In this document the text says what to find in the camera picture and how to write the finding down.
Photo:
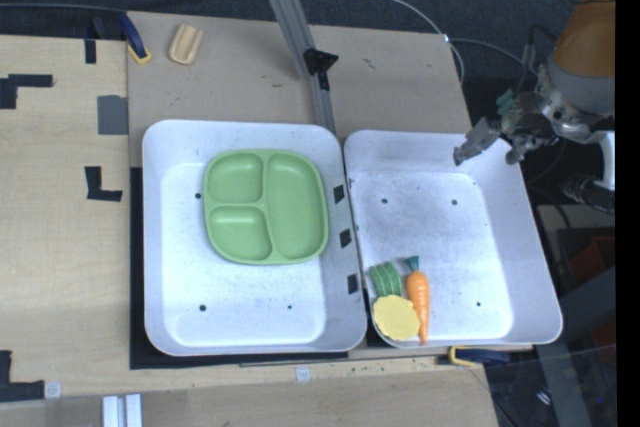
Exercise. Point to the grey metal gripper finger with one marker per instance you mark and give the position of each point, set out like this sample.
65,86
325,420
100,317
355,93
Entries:
517,151
477,140

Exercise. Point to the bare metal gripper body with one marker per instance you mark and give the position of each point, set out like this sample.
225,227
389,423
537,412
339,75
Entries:
537,120

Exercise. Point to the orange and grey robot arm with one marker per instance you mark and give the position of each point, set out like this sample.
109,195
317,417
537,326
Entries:
585,45

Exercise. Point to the brown cardboard board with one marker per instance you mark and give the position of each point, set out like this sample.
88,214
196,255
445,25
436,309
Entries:
390,85

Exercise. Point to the white plastic tray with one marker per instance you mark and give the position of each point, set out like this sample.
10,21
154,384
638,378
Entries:
450,240
250,305

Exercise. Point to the orange carrot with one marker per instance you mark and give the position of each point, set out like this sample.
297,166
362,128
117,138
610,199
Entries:
418,295

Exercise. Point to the green ribbed toy vegetable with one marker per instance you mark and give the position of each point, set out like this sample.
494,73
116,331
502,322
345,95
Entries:
386,279

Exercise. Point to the yellow round toy biscuit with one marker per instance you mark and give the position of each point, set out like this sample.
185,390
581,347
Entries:
396,317

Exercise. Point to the green divided plate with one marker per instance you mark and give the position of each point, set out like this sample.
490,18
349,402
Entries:
292,205

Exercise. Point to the black cylinder on white bracket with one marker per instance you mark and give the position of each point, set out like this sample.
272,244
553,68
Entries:
592,192

